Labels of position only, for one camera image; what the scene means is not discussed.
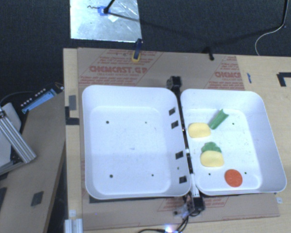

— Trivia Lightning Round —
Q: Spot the white plastic tray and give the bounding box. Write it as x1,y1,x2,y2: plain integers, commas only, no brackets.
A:
81,84,193,200
180,88,288,196

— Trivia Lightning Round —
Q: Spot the thin black and white rod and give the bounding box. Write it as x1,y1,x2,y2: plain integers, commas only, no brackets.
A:
175,87,200,199

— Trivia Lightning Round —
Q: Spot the yellow oval toy food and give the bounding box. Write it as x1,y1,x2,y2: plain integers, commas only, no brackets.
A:
200,150,225,168
188,122,211,139

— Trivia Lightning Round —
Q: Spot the brown cardboard board red print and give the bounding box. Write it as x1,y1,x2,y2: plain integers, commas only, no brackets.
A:
77,47,281,231

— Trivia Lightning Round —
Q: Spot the green celery stick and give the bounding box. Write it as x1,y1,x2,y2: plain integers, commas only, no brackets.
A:
208,109,229,130

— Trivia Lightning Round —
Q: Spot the green lettuce leaf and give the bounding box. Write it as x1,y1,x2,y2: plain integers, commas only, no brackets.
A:
201,141,222,153

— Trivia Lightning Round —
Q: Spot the orange round slice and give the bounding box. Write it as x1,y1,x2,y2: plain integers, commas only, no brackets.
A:
224,169,243,188

